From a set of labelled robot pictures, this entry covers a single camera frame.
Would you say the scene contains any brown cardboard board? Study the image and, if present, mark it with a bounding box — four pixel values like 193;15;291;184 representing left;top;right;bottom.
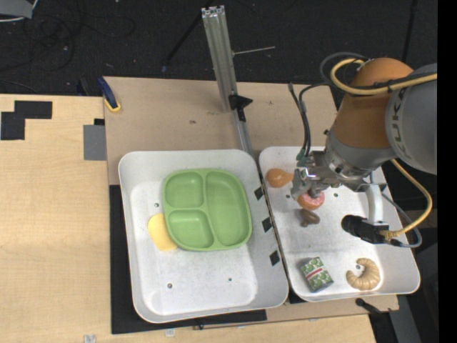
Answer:
103;76;401;331

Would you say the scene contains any brown pretzel-shaped toy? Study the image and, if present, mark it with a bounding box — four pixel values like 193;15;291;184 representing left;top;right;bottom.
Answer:
299;208;321;228

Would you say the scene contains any orange pear-shaped toy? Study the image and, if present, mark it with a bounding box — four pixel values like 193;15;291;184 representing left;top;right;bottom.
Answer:
265;168;295;189

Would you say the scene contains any beige croissant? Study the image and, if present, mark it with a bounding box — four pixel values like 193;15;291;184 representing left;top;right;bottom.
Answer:
345;257;381;292

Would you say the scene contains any pink doughnut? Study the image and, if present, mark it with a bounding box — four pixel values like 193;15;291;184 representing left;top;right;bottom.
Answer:
296;191;326;212

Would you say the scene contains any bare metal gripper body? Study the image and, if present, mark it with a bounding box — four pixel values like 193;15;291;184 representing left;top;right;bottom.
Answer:
293;151;373;192

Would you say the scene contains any green patterned can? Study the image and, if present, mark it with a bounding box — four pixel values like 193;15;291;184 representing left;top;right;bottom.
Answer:
299;256;335;294

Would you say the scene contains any black cylinder on white bracket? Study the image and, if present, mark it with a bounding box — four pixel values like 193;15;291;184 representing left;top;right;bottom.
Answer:
341;182;391;245

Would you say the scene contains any green divided plate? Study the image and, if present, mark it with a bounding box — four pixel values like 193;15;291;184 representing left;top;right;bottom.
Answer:
162;169;253;252

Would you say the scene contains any white plastic tray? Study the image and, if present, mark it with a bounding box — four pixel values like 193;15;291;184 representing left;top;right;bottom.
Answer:
258;145;421;303
118;149;290;324

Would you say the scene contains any yellow flat oval piece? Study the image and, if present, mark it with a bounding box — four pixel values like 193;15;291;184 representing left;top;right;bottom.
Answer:
147;212;179;252

